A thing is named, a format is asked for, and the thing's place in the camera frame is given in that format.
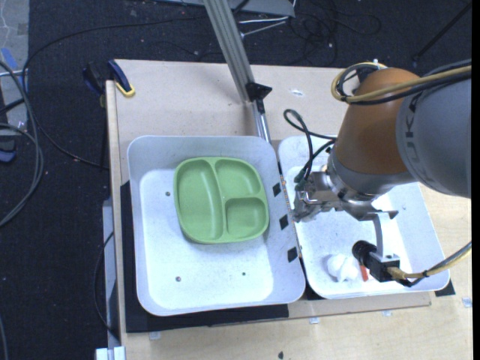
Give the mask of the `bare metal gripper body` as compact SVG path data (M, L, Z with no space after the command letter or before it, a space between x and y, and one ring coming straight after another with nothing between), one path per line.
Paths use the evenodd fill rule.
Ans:
M373 195L354 190L336 173L313 172L298 184L298 192L306 205L322 204L324 212L345 211L358 221L370 220L377 212Z

